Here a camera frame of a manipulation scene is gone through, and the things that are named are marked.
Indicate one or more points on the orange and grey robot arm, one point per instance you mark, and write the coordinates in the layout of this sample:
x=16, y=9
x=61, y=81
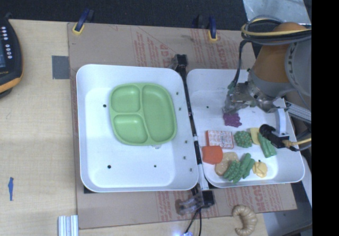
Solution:
x=272, y=60

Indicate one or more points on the green bean bundle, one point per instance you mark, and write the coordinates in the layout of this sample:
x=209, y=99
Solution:
x=267, y=148

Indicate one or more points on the yellow cheese slice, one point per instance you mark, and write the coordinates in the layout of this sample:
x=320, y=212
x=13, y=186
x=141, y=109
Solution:
x=254, y=135

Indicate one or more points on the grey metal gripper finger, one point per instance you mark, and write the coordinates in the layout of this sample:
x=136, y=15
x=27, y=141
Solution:
x=227, y=107
x=237, y=108

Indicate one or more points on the orange carrot piece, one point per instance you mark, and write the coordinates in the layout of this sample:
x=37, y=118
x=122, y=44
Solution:
x=212, y=155

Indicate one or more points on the tan biscuit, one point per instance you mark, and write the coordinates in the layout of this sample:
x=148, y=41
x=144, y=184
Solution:
x=223, y=164

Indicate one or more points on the purple grapes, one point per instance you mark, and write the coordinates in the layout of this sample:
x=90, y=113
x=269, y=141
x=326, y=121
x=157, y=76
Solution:
x=232, y=120

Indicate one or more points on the white plastic tray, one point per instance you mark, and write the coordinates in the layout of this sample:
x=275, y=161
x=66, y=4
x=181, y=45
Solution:
x=209, y=91
x=132, y=166

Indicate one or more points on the green pea pod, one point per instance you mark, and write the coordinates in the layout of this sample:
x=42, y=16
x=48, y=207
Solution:
x=232, y=172
x=247, y=164

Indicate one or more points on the thin black and white rod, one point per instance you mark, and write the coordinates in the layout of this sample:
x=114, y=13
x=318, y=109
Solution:
x=191, y=121

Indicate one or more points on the green broccoli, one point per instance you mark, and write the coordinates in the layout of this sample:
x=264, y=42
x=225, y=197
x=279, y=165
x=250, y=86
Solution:
x=242, y=139

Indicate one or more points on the green divided plate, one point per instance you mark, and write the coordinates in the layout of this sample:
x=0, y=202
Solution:
x=156, y=113

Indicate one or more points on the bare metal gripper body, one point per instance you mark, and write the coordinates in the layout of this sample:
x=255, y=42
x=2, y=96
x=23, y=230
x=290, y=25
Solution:
x=242, y=94

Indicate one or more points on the tan croissant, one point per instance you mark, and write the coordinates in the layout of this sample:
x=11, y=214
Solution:
x=247, y=216

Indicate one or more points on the black cylinder on white bracket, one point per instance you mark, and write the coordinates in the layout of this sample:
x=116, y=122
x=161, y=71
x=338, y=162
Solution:
x=272, y=136

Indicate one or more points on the brown cardboard board, red print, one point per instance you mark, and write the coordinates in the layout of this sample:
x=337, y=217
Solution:
x=119, y=44

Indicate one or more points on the yellow toy pepper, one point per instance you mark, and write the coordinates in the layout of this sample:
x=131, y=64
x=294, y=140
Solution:
x=260, y=170

